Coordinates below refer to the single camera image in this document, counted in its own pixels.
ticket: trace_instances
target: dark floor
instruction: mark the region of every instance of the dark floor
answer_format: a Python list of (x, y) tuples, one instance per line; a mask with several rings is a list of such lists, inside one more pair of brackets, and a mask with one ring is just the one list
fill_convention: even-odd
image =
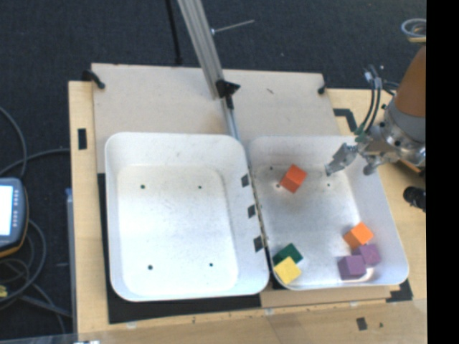
[[(366, 88), (362, 68), (383, 67), (400, 81), (418, 47), (400, 25), (426, 18), (427, 0), (202, 0), (211, 27), (254, 19), (215, 36), (223, 68), (320, 72), (329, 87)], [(198, 66), (176, 0), (172, 0), (186, 66)], [(67, 82), (92, 62), (173, 65), (164, 0), (0, 0), (0, 107), (17, 122), (29, 155), (68, 148)], [(14, 128), (0, 114), (0, 170), (22, 157)], [(18, 176), (20, 167), (2, 175)], [(47, 259), (36, 283), (71, 311), (66, 189), (68, 153), (30, 161), (23, 178), (30, 217), (42, 229)], [(36, 258), (42, 252), (30, 231)], [(21, 257), (28, 259), (30, 245)], [(0, 285), (11, 274), (0, 264)], [(27, 296), (42, 300), (30, 287)], [(56, 316), (18, 300), (0, 300), (0, 340), (61, 333)], [(65, 330), (72, 321), (63, 319)]]

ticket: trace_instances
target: red block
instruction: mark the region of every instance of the red block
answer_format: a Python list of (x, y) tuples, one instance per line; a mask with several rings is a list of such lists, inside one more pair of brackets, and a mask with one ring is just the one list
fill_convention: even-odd
[(279, 184), (289, 190), (291, 193), (295, 193), (307, 175), (307, 172), (303, 171), (295, 164), (292, 164)]

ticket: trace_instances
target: white tray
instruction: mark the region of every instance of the white tray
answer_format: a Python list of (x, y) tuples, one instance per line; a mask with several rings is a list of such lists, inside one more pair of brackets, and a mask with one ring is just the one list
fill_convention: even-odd
[(227, 135), (117, 133), (105, 146), (110, 280), (140, 302), (268, 283), (243, 147)]
[[(345, 170), (326, 176), (324, 165), (345, 142), (354, 144), (354, 138), (269, 136), (250, 144), (270, 256), (290, 243), (303, 255), (302, 275), (288, 285), (279, 280), (290, 290), (398, 285), (407, 278), (408, 263), (378, 173), (365, 176), (366, 162), (357, 156)], [(308, 172), (295, 193), (278, 185), (293, 163)], [(382, 261), (360, 279), (343, 281), (337, 262), (351, 253), (343, 235), (360, 221), (374, 232), (370, 242)]]

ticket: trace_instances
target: cube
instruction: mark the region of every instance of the cube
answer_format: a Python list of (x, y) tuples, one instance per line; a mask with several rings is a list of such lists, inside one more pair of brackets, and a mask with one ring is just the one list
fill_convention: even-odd
[(295, 193), (307, 175), (307, 172), (303, 171), (295, 164), (292, 164), (279, 184), (289, 190), (289, 192)]
[(274, 267), (274, 272), (284, 284), (289, 284), (301, 275), (301, 270), (289, 256)]
[(381, 261), (378, 248), (375, 244), (365, 244), (364, 246), (357, 247), (352, 254), (361, 255), (366, 265), (376, 265)]
[(343, 238), (351, 249), (356, 249), (366, 244), (373, 236), (373, 232), (361, 221), (353, 229), (347, 232)]
[(297, 264), (299, 261), (303, 259), (300, 252), (296, 249), (294, 244), (288, 244), (286, 247), (281, 249), (276, 255), (273, 257), (274, 265), (279, 264), (279, 262), (283, 261), (287, 257), (291, 257), (293, 261)]
[(338, 261), (342, 280), (357, 279), (366, 274), (364, 258), (361, 255), (345, 256)]

